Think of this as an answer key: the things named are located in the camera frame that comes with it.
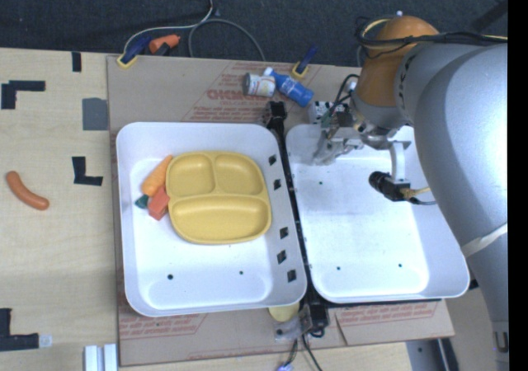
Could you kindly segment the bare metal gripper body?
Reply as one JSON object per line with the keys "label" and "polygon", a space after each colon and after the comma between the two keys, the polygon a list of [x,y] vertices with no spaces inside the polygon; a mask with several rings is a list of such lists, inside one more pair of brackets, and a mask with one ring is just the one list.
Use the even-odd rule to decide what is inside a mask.
{"label": "bare metal gripper body", "polygon": [[399,130],[396,114],[375,115],[369,118],[358,110],[334,111],[329,115],[328,147],[350,150],[368,146],[376,150],[388,149],[389,141]]}

